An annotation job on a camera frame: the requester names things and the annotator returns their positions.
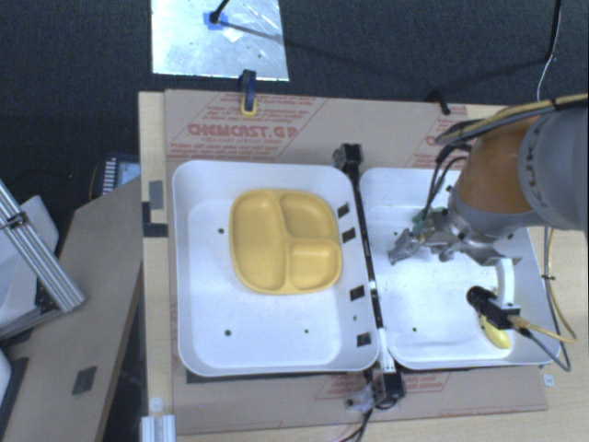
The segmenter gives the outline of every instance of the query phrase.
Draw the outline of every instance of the dark floor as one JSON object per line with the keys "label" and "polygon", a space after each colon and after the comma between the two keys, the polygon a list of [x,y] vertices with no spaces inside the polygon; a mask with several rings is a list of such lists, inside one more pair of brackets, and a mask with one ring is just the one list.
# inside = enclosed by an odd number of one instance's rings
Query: dark floor
{"label": "dark floor", "polygon": [[[291,81],[259,91],[490,104],[536,99],[555,3],[279,1]],[[589,0],[563,0],[543,98],[587,91],[588,27]],[[0,0],[0,179],[20,201],[58,223],[87,202],[109,151],[137,153],[139,91],[235,88],[152,74],[150,31],[150,0]]]}

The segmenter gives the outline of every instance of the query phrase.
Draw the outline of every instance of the silver metal sheet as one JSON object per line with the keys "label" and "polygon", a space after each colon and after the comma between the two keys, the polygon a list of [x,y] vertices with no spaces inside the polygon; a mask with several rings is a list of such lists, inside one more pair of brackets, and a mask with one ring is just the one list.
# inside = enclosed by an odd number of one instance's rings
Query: silver metal sheet
{"label": "silver metal sheet", "polygon": [[209,13],[223,0],[152,0],[153,71],[180,76],[288,81],[278,0],[231,0],[221,25]]}

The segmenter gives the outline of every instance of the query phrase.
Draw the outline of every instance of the white tray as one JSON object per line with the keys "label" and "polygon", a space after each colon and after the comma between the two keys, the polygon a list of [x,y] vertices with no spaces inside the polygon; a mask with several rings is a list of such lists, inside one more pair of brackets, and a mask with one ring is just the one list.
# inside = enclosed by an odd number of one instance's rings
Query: white tray
{"label": "white tray", "polygon": [[[387,252],[423,208],[431,177],[430,170],[370,169],[361,178],[364,213],[391,354],[403,366],[418,370],[547,363],[547,355],[535,343],[514,331],[508,331],[512,348],[502,350],[481,330],[466,294],[473,285],[495,288],[494,267],[481,267],[461,253],[456,253],[452,261],[442,263],[426,248],[390,265]],[[452,184],[457,172],[448,172],[446,178],[446,184]],[[433,207],[447,206],[447,200],[443,188]],[[497,242],[496,249],[507,257],[522,258],[514,267],[514,301],[522,307],[522,316],[554,330],[527,231],[520,229],[511,240]],[[554,354],[560,350],[554,340],[543,337],[540,340]]]}
{"label": "white tray", "polygon": [[[374,363],[375,317],[352,185],[345,175],[325,166],[195,160],[177,169],[172,188],[179,354],[189,370],[213,377],[354,371]],[[342,244],[341,276],[330,288],[265,295],[235,275],[228,237],[231,205],[244,192],[274,188],[313,193],[336,217],[338,208],[349,205],[338,227],[340,233],[354,228],[356,237]],[[358,286],[364,296],[351,300],[350,291]]]}

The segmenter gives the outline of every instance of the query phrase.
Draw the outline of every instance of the yellow divided plate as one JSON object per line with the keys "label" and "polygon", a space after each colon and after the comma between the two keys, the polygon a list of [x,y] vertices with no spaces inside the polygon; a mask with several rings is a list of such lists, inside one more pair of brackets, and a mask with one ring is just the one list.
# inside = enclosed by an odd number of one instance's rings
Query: yellow divided plate
{"label": "yellow divided plate", "polygon": [[229,241],[237,276],[261,293],[319,291],[340,277],[338,225],[328,204],[311,193],[243,193],[231,207]]}

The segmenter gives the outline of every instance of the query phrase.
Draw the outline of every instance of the white cable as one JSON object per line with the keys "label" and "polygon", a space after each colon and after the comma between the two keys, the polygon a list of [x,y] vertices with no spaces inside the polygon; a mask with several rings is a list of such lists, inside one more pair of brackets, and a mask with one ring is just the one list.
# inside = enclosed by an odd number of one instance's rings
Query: white cable
{"label": "white cable", "polygon": [[540,81],[537,83],[537,89],[536,89],[536,100],[537,101],[540,101],[540,89],[542,87],[542,82],[544,82],[544,76],[546,75],[546,72],[548,71],[550,64],[552,63],[552,59],[554,59],[554,51],[556,50],[556,43],[559,38],[561,14],[562,14],[562,12],[559,10],[559,19],[556,22],[556,33],[554,35],[554,45],[552,46],[552,52],[550,53],[548,60],[544,64],[544,70],[542,71],[542,77],[540,77]]}

